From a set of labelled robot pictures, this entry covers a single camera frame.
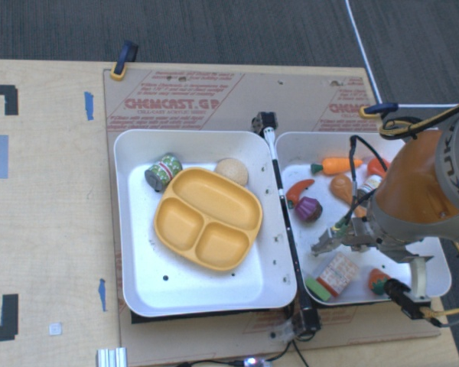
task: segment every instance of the yellow plate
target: yellow plate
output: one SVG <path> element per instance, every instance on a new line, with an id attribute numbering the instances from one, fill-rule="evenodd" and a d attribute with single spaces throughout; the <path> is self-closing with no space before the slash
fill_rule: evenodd
<path id="1" fill-rule="evenodd" d="M 156 234 L 168 248 L 217 271 L 243 261 L 261 223 L 262 207 L 252 192 L 200 167 L 177 174 L 155 213 Z"/>

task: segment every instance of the beige round object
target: beige round object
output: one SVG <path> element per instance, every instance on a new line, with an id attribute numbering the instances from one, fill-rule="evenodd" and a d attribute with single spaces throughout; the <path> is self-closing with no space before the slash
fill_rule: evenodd
<path id="1" fill-rule="evenodd" d="M 219 161 L 214 171 L 243 187 L 248 182 L 248 171 L 237 159 L 228 158 Z"/>

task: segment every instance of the table surface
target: table surface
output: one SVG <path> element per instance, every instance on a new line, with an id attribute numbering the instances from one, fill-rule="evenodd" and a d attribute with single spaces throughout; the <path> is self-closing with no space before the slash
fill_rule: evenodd
<path id="1" fill-rule="evenodd" d="M 0 314 L 2 295 L 19 295 L 18 335 L 0 342 L 0 365 L 95 365 L 96 350 L 120 345 L 116 287 L 110 286 L 116 283 L 116 268 L 103 88 L 103 71 L 111 66 L 0 60 L 0 84 L 15 85 L 19 98 L 19 116 L 13 116 L 4 114 L 0 96 L 0 135 L 8 136 L 8 177 L 0 179 Z M 208 68 L 282 74 L 346 70 Z M 93 95 L 91 121 L 85 92 Z M 434 302 L 441 308 L 439 299 Z M 52 323 L 62 324 L 60 336 L 50 336 Z M 441 329 L 440 336 L 312 349 L 303 355 L 310 365 L 459 366 L 449 329 Z M 303 364 L 290 350 L 273 365 Z"/>

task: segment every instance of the gray floor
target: gray floor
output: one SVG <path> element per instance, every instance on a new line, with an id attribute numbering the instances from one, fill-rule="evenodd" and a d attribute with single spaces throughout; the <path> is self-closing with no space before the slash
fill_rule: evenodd
<path id="1" fill-rule="evenodd" d="M 0 0 L 0 59 L 367 67 L 346 0 Z M 459 0 L 348 0 L 383 102 L 459 102 Z M 459 258 L 444 243 L 459 307 Z M 459 348 L 459 325 L 453 328 Z"/>

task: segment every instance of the green block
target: green block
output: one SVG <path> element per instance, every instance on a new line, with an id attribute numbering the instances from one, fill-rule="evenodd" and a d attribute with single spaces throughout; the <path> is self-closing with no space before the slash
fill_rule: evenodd
<path id="1" fill-rule="evenodd" d="M 330 292 L 328 292 L 328 290 L 325 287 L 318 283 L 315 278 L 306 278 L 304 282 L 306 284 L 306 287 L 308 287 L 309 290 L 317 297 L 319 297 L 323 302 L 326 302 L 328 299 L 331 298 Z"/>

